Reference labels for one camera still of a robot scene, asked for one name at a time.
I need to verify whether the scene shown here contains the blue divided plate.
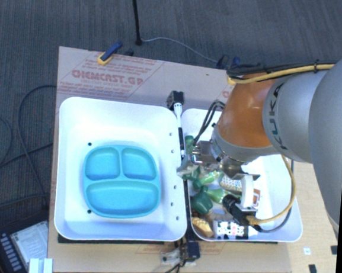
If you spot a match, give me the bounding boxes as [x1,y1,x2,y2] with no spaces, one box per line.
[78,142,166,223]

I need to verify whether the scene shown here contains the green plastic bottle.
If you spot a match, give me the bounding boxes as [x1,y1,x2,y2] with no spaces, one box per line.
[192,168,224,191]
[183,135,196,154]
[203,187,241,205]

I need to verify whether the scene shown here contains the white patterned packet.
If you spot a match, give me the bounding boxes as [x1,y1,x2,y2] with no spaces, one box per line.
[219,175,244,192]

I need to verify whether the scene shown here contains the white plastic tray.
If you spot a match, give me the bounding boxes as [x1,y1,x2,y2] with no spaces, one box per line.
[47,95,199,250]
[170,107,313,249]

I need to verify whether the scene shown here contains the brown cardboard board red print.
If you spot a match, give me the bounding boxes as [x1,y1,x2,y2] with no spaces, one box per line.
[39,46,311,273]

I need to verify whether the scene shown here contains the tan toy bread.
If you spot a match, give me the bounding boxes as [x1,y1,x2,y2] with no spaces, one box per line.
[190,216,216,238]

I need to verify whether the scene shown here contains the orange and white carton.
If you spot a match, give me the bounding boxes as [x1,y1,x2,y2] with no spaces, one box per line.
[251,187,263,208]

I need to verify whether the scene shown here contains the black cylinder on white bracket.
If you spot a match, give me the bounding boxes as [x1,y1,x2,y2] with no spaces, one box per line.
[220,172,261,227]

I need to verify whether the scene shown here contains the white carton with coloured dots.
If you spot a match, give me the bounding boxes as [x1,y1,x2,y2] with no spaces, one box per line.
[211,219,259,243]

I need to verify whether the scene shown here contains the black block with thin wires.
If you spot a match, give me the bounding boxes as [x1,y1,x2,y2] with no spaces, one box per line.
[177,240,203,263]
[165,90,186,110]

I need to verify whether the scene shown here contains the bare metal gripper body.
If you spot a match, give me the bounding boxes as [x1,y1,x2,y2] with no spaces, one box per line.
[188,140,249,180]

